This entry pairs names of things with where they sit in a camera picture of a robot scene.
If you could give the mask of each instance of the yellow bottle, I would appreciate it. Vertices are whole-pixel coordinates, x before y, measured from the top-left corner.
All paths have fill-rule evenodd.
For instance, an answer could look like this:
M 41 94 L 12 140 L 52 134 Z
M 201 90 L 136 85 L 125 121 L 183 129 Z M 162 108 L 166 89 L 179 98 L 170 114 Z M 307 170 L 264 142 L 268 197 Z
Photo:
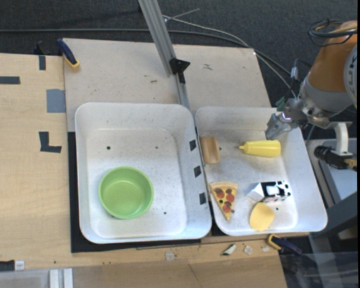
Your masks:
M 278 140 L 258 140 L 245 142 L 239 146 L 248 155 L 262 157 L 277 157 L 281 153 L 281 145 Z

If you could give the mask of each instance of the blue and yellow clamp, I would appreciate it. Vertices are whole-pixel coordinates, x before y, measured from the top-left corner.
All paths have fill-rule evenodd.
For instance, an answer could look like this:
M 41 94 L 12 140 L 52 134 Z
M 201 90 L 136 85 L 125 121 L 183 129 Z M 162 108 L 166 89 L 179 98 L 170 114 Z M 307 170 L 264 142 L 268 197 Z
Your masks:
M 77 68 L 80 65 L 80 62 L 74 57 L 71 49 L 67 46 L 67 44 L 61 38 L 59 38 L 56 43 L 62 54 L 65 56 L 65 61 L 67 64 L 72 68 Z
M 267 243 L 275 248 L 276 250 L 281 250 L 282 248 L 286 248 L 298 255 L 300 255 L 302 253 L 302 250 L 297 247 L 295 244 L 289 242 L 287 239 L 281 239 L 279 236 L 275 235 L 275 234 L 270 234 L 267 238 Z

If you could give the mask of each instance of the pizza slice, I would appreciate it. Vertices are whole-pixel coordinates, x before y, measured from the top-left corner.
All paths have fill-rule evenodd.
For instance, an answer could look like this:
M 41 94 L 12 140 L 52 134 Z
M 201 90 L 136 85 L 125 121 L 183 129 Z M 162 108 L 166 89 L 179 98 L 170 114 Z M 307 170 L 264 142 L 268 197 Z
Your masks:
M 217 181 L 209 184 L 209 189 L 226 220 L 229 221 L 231 215 L 235 212 L 233 204 L 238 185 L 230 181 Z

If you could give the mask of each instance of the green bowl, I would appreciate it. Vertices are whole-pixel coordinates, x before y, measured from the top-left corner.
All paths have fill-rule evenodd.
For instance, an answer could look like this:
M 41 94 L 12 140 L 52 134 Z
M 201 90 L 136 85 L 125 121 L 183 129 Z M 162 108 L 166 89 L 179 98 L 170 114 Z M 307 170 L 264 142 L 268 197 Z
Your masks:
M 144 214 L 154 199 L 152 182 L 141 171 L 128 166 L 108 171 L 100 181 L 98 196 L 104 209 L 121 219 Z

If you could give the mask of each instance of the wooden table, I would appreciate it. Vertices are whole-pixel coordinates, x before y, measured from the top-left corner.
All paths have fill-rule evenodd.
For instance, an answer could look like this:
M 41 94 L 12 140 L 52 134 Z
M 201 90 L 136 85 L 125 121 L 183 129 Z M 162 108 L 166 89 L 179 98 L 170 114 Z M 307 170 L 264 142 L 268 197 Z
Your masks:
M 176 258 L 170 263 L 194 266 L 198 271 L 192 273 L 198 272 L 197 278 L 202 277 L 205 285 L 211 278 L 203 264 L 211 264 L 241 270 L 236 276 L 251 277 L 252 283 L 267 281 L 273 287 L 286 287 L 278 251 L 271 247 L 264 251 L 266 235 L 257 236 L 258 240 L 209 235 L 199 245 L 71 253 L 67 114 L 47 111 L 47 91 L 66 91 L 63 64 L 62 57 L 47 56 L 42 70 L 39 56 L 0 53 L 0 76 L 20 79 L 20 84 L 0 83 L 0 261 L 23 260 L 26 269 L 103 268 L 165 263 L 165 253 L 171 251 Z M 256 72 L 261 80 L 260 71 Z M 263 98 L 263 106 L 269 104 L 266 101 Z M 40 151 L 42 131 L 49 133 L 50 146 L 61 146 L 60 152 Z M 238 249 L 221 256 L 233 243 Z M 246 245 L 253 249 L 251 255 L 243 252 Z

